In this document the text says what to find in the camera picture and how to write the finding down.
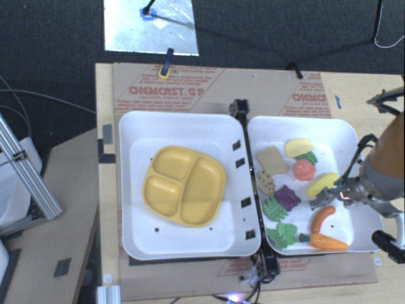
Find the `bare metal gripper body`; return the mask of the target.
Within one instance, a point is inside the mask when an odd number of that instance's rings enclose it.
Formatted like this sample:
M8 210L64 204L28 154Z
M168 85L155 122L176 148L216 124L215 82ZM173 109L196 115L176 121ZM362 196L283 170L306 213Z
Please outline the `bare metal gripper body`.
M378 178L373 182L358 176L348 178L345 182L340 178L334 185L339 192L338 199L345 203L363 203L383 217L399 214L399 209L392 204L392 201L399 198L399 179Z

